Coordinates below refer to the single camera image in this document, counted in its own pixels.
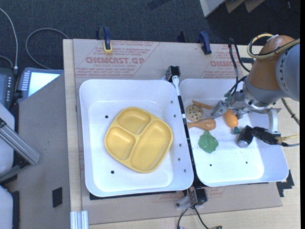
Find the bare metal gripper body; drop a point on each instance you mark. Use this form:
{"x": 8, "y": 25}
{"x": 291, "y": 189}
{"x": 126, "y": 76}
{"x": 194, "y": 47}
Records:
{"x": 240, "y": 105}

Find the orange carrot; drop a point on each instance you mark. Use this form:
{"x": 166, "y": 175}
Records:
{"x": 231, "y": 119}

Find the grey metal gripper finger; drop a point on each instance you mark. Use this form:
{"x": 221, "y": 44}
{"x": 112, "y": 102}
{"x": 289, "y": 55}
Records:
{"x": 218, "y": 110}
{"x": 241, "y": 114}

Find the yellow divided plate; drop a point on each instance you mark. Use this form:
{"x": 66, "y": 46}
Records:
{"x": 140, "y": 139}

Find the black cylinder on white bracket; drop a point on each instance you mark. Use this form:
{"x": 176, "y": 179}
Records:
{"x": 264, "y": 134}

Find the orange pizza slice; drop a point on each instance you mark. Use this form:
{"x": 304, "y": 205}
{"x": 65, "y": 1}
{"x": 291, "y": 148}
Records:
{"x": 202, "y": 104}

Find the brown chocolate chip biscuit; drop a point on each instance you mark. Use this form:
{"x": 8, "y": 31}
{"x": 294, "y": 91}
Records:
{"x": 194, "y": 112}

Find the brown cardboard board, red print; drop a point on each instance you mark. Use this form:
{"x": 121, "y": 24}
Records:
{"x": 147, "y": 58}

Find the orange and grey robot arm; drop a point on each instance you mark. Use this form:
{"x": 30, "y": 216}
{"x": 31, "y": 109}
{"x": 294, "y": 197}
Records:
{"x": 269, "y": 65}

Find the thin black and white rod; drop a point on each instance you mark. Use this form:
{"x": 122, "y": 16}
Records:
{"x": 182, "y": 108}

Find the brown chicken drumstick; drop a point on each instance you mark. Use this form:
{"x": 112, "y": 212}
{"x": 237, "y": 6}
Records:
{"x": 206, "y": 124}

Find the green lettuce leaf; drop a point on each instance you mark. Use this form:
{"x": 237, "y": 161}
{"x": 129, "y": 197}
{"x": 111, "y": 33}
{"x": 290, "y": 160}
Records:
{"x": 208, "y": 142}

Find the white plastic tray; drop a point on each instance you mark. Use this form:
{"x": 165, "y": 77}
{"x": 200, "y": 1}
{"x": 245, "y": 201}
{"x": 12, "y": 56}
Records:
{"x": 233, "y": 168}
{"x": 133, "y": 182}

